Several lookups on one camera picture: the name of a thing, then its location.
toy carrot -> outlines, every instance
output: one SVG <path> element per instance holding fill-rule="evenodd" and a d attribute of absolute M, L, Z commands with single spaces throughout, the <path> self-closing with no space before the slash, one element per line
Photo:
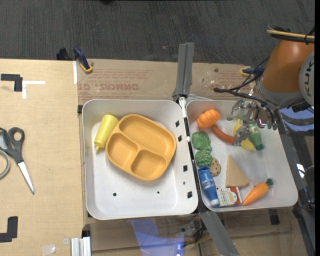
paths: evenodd
<path fill-rule="evenodd" d="M 252 203 L 253 201 L 261 198 L 262 196 L 264 196 L 268 190 L 269 190 L 269 186 L 273 185 L 273 181 L 272 179 L 268 178 L 266 180 L 266 182 L 260 182 L 258 183 L 250 192 L 249 194 L 246 196 L 246 198 L 243 200 L 242 205 L 246 206 L 250 203 Z"/>
<path fill-rule="evenodd" d="M 216 124 L 211 126 L 211 130 L 220 140 L 223 140 L 223 141 L 230 143 L 230 144 L 233 144 L 235 142 L 234 136 L 230 136 L 230 135 L 224 133 L 222 130 L 220 130 L 220 128 Z"/>

toy cheese wedge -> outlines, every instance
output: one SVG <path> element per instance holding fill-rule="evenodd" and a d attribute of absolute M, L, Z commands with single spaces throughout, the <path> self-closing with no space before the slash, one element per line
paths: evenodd
<path fill-rule="evenodd" d="M 227 165 L 226 165 L 226 181 L 225 187 L 245 187 L 250 183 L 248 177 L 244 174 L 244 172 L 240 169 L 240 167 L 236 164 L 233 158 L 228 155 Z"/>

scissor blade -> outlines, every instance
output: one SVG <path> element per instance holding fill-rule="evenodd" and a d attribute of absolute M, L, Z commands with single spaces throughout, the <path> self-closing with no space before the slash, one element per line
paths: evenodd
<path fill-rule="evenodd" d="M 23 175 L 23 177 L 24 177 L 24 180 L 25 180 L 26 184 L 28 185 L 29 189 L 31 190 L 31 193 L 32 193 L 32 194 L 35 194 L 34 186 L 32 186 L 32 182 L 31 182 L 29 173 L 28 173 L 28 171 L 27 171 L 27 167 L 26 167 L 25 162 L 20 162 L 20 163 L 18 163 L 18 166 L 20 167 L 20 170 L 21 170 L 21 172 L 22 172 L 22 175 Z"/>

wooden table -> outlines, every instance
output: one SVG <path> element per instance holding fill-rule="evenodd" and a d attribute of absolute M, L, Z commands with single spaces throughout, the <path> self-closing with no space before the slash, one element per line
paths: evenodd
<path fill-rule="evenodd" d="M 1 59 L 0 70 L 24 81 L 45 81 L 28 84 L 26 99 L 14 91 L 13 81 L 0 81 L 0 127 L 24 130 L 22 155 L 35 191 L 30 192 L 11 158 L 11 169 L 0 180 L 0 233 L 7 232 L 12 216 L 18 217 L 18 230 L 12 242 L 0 243 L 0 255 L 42 255 L 42 247 L 52 244 L 56 255 L 70 255 L 63 239 L 81 237 L 84 225 L 72 62 Z"/>

black clamp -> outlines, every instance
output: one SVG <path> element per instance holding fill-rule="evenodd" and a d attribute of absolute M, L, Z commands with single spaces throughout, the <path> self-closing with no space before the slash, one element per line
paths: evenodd
<path fill-rule="evenodd" d="M 80 67 L 83 69 L 84 72 L 87 74 L 92 72 L 92 66 L 88 63 L 87 58 L 81 51 L 79 47 L 73 48 L 73 53 L 75 55 L 75 59 L 79 59 Z M 60 51 L 56 54 L 56 59 L 58 61 L 72 61 L 73 59 L 69 56 L 66 48 L 61 48 Z"/>

